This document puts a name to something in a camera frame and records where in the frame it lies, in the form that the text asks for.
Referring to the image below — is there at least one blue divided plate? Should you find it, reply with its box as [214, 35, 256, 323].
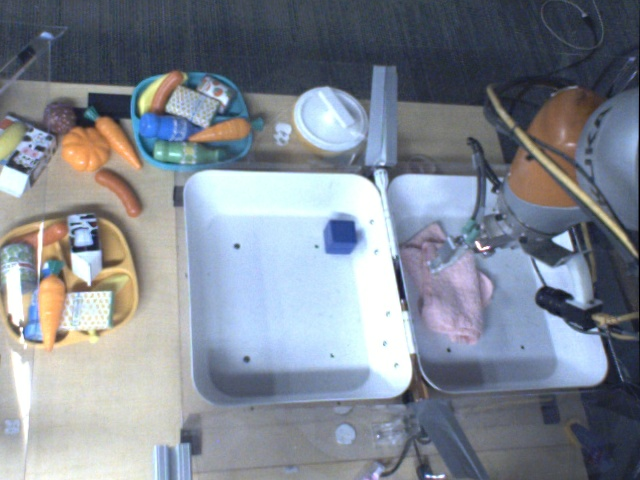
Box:
[130, 71, 254, 171]

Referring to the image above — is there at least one white carton with orange print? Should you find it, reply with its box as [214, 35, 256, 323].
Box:
[195, 75, 237, 115]

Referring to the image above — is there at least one dark brown ball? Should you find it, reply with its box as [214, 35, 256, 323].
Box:
[42, 100, 78, 136]

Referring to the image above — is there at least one blue cube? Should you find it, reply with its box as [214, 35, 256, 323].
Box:
[322, 218, 359, 256]

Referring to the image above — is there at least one yellow banana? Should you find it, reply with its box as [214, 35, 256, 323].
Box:
[136, 72, 189, 117]

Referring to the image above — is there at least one white lidded yellow tub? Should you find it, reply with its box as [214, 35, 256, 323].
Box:
[291, 85, 370, 162]

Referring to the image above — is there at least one green print white carton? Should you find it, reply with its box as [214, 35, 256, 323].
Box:
[0, 242, 39, 327]

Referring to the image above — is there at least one green bottle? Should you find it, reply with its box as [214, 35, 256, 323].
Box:
[152, 140, 227, 166]

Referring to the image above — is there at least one blue bottle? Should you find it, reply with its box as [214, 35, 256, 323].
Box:
[23, 287, 44, 344]
[138, 112, 202, 142]

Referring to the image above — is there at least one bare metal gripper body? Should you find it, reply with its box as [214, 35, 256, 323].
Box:
[456, 212, 525, 258]

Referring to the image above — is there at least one clear plastic bottle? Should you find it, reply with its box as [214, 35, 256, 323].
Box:
[371, 415, 419, 447]

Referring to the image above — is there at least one orange pumpkin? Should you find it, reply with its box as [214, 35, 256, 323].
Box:
[60, 125, 113, 173]

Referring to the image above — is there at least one yellow patterned carton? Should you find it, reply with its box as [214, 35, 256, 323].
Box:
[164, 84, 222, 129]
[59, 290, 116, 332]

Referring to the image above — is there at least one cow print milk carton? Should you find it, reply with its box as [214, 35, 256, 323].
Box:
[66, 212, 104, 287]
[0, 113, 58, 199]

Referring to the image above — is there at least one pink cloth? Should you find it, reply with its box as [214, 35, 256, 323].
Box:
[399, 222, 496, 346]

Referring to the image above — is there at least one black cylinder on white bracket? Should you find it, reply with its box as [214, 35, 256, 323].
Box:
[534, 228, 604, 332]

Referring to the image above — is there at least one white plastic tray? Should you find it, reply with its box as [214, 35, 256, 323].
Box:
[387, 173, 609, 395]
[182, 169, 414, 408]

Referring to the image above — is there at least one orange-brown sausage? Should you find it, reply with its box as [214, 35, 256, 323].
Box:
[94, 168, 144, 219]
[21, 221, 70, 249]
[150, 70, 186, 115]

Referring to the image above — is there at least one yellow divided plate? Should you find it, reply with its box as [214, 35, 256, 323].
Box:
[0, 217, 140, 350]

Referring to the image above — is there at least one orange carrot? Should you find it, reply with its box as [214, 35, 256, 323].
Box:
[37, 259, 68, 354]
[82, 106, 144, 171]
[188, 115, 265, 145]

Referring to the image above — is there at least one yellow-green fruit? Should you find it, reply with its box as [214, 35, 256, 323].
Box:
[0, 121, 27, 162]

